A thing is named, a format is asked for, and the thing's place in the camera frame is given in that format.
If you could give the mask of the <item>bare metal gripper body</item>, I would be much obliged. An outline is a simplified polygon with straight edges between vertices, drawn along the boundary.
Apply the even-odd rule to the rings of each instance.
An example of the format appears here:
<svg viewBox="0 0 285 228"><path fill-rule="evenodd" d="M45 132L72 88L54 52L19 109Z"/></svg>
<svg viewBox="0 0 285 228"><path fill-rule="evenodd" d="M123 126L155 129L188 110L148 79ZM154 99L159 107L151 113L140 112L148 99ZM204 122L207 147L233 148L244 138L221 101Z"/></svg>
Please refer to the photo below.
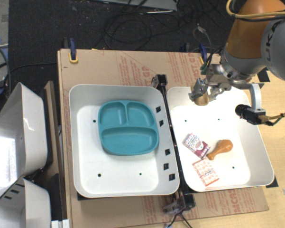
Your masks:
<svg viewBox="0 0 285 228"><path fill-rule="evenodd" d="M231 87L242 89L242 74L229 64L210 64L203 69L205 84L211 91L228 91Z"/></svg>

